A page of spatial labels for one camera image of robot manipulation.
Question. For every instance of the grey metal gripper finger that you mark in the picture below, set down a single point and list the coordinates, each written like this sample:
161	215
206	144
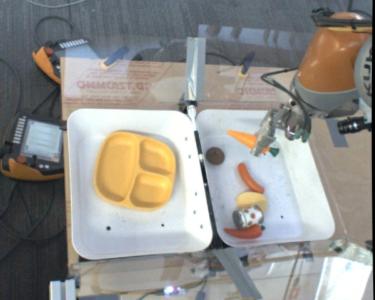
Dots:
267	142
257	145

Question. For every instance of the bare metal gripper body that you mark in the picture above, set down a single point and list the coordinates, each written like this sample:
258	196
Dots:
276	119

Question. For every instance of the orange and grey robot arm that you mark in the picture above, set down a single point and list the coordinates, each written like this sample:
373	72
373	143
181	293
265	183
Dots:
328	58

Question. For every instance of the orange carrot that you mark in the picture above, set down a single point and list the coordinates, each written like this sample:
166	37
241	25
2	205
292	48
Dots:
242	137

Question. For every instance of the orange sausage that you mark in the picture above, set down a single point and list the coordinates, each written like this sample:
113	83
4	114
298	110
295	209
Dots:
248	177

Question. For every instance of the brown biscuit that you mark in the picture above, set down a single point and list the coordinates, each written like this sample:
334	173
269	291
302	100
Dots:
215	155

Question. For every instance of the white plastic tray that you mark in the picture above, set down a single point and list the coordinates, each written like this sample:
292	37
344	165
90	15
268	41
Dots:
297	192
137	230

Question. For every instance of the white can with red dots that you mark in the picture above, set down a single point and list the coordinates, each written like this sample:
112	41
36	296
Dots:
248	217

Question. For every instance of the red chili pepper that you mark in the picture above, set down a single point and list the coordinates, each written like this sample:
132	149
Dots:
243	233

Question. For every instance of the yellow divided plate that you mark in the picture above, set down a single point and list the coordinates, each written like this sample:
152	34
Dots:
118	164

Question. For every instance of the brown cardboard board red print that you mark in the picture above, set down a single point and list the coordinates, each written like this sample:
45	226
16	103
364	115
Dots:
118	83

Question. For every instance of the black cylinder on white bracket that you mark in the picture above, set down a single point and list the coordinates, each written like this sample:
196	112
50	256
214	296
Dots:
353	124

